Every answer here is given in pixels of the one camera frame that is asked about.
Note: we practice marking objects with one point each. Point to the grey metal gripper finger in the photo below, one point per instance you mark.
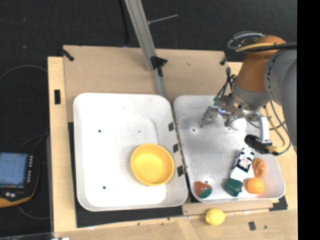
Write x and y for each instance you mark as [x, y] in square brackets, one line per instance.
[229, 121]
[209, 115]

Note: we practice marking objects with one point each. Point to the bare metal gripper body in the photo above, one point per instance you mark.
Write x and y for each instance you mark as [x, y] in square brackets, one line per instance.
[241, 110]

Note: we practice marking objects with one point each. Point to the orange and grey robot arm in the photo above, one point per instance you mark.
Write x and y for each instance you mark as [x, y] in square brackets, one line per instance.
[252, 71]

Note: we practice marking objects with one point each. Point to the white plastic tray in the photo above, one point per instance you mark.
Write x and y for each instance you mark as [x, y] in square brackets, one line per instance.
[212, 154]
[112, 124]

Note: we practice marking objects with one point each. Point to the cow print milk carton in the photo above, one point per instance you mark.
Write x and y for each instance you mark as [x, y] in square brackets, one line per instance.
[242, 165]

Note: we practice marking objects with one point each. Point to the brown pretzel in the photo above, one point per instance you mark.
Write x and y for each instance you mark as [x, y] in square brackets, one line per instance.
[259, 167]

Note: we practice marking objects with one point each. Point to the green bell pepper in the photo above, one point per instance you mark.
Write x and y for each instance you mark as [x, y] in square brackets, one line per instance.
[233, 187]

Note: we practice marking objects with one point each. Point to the orange fruit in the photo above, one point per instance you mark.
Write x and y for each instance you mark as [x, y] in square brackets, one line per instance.
[255, 185]

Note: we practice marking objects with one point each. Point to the red and green strawberry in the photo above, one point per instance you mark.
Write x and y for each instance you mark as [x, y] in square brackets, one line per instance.
[203, 190]

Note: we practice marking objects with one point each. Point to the yellow bowl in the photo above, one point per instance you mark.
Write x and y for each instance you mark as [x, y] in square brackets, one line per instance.
[152, 164]

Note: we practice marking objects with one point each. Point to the yellow lemon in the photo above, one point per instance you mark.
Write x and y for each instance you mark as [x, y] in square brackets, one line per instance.
[215, 216]

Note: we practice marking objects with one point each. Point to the brown cardboard board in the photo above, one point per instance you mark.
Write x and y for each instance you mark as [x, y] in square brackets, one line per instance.
[107, 71]

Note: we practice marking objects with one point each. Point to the black cylinder on white bracket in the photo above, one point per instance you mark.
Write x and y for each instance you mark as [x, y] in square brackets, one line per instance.
[257, 142]

